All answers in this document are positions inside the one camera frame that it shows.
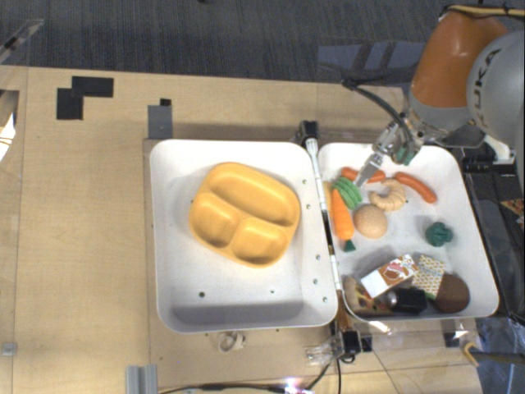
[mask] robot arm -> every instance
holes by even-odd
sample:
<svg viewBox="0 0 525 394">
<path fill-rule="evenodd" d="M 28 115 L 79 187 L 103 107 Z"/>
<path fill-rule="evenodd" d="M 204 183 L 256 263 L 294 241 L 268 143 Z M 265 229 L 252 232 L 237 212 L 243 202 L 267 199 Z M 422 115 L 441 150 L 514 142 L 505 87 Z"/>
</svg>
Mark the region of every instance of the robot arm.
<svg viewBox="0 0 525 394">
<path fill-rule="evenodd" d="M 489 16 L 508 10 L 466 8 L 475 13 L 449 11 L 441 18 L 410 86 L 405 126 L 392 133 L 395 124 L 390 124 L 380 135 L 355 180 L 357 186 L 375 172 L 385 154 L 408 165 L 424 143 L 445 145 L 443 139 L 474 121 L 516 148 L 523 190 L 523 31 L 508 33 Z M 523 11 L 513 15 L 523 16 Z"/>
</svg>

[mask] wooden table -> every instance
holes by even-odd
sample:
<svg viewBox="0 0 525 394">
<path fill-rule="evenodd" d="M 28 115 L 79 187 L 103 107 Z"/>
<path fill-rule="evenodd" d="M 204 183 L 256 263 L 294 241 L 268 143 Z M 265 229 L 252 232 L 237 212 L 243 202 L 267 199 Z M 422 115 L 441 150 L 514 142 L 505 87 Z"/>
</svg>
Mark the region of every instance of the wooden table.
<svg viewBox="0 0 525 394">
<path fill-rule="evenodd" d="M 83 121 L 57 120 L 57 89 L 72 76 L 111 77 L 114 95 L 84 98 Z M 319 372 L 306 366 L 304 347 L 324 341 L 326 328 L 248 332 L 244 349 L 223 355 L 216 334 L 179 335 L 160 323 L 151 292 L 148 301 L 148 105 L 172 101 L 176 137 L 235 140 L 288 140 L 314 119 L 372 138 L 388 121 L 380 108 L 342 86 L 268 80 L 30 68 L 26 88 L 15 394 L 120 393 L 131 364 L 157 364 L 162 388 Z M 397 89 L 374 91 L 402 102 Z M 344 366 L 344 392 L 481 392 L 475 368 L 445 347 L 443 325 L 400 322 L 395 337 L 376 334 L 375 353 Z M 336 384 L 327 376 L 316 392 Z"/>
</svg>

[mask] brown cookie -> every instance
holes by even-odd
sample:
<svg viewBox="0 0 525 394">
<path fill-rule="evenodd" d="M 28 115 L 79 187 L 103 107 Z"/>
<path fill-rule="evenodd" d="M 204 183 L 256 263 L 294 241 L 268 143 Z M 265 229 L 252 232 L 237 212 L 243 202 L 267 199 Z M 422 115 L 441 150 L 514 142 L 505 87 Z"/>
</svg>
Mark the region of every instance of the brown cookie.
<svg viewBox="0 0 525 394">
<path fill-rule="evenodd" d="M 467 308 L 470 292 L 463 280 L 445 273 L 436 299 L 432 302 L 439 311 L 454 314 Z"/>
</svg>

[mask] yellow plate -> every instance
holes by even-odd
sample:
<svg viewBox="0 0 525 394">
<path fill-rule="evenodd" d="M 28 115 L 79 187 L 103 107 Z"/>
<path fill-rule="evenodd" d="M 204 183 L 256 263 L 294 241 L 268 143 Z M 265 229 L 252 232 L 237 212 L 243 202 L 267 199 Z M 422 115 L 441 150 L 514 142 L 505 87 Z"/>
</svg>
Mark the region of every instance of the yellow plate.
<svg viewBox="0 0 525 394">
<path fill-rule="evenodd" d="M 189 229 L 210 250 L 262 268 L 284 255 L 299 218 L 299 199 L 289 187 L 240 163 L 221 163 L 194 197 Z"/>
</svg>

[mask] brown round object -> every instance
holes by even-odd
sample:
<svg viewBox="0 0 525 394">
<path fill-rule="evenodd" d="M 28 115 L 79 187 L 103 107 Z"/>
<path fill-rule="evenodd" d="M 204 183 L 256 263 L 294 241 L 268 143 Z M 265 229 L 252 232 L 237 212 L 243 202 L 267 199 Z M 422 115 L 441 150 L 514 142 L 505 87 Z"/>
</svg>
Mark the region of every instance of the brown round object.
<svg viewBox="0 0 525 394">
<path fill-rule="evenodd" d="M 470 292 L 463 280 L 452 274 L 443 275 L 440 289 L 433 304 L 445 314 L 454 314 L 467 308 Z"/>
<path fill-rule="evenodd" d="M 380 208 L 365 204 L 354 213 L 354 226 L 361 235 L 375 240 L 386 234 L 388 221 Z"/>
</svg>

